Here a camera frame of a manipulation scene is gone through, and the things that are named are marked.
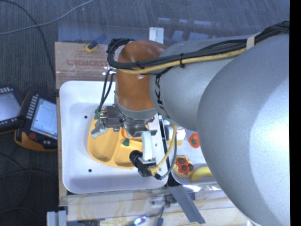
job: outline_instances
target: display screen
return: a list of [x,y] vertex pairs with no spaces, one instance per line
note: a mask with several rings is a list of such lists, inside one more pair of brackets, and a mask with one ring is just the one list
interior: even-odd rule
[[31,130],[57,139],[56,104],[39,99]]
[[0,94],[0,121],[18,116],[20,105],[13,93]]

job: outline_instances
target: yellow toy banana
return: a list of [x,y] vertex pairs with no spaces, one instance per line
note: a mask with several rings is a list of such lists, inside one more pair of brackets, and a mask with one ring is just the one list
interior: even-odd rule
[[206,177],[206,176],[213,176],[213,175],[208,166],[203,166],[203,167],[195,169],[195,171],[191,175],[190,180],[191,180],[191,182],[197,182],[202,177]]

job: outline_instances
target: tomato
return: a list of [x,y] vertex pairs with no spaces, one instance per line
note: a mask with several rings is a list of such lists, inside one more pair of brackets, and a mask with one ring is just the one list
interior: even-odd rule
[[191,137],[189,138],[189,143],[194,148],[198,148],[199,146],[201,146],[201,144],[199,143],[199,138],[198,138],[198,133],[197,132],[194,132],[191,135]]

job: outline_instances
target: dark floor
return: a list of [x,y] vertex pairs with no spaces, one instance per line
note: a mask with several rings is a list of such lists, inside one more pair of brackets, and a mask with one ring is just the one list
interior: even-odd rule
[[[88,0],[0,0],[0,86],[14,86],[23,97],[33,89],[53,95],[56,41],[92,40],[101,31],[104,43],[120,36],[145,39],[149,27],[164,27],[170,46],[253,34],[290,20],[290,0],[95,0],[40,30],[1,34],[34,25],[9,1],[41,24]],[[0,147],[0,225],[46,225],[47,211],[58,209],[57,153],[24,149],[13,132],[0,135]]]

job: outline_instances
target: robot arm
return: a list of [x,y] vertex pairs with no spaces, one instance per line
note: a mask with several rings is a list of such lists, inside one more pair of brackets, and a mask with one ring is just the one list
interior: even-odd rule
[[146,132],[155,113],[197,131],[214,178],[238,209],[255,225],[289,225],[289,22],[248,37],[169,48],[113,40],[116,111],[131,136]]

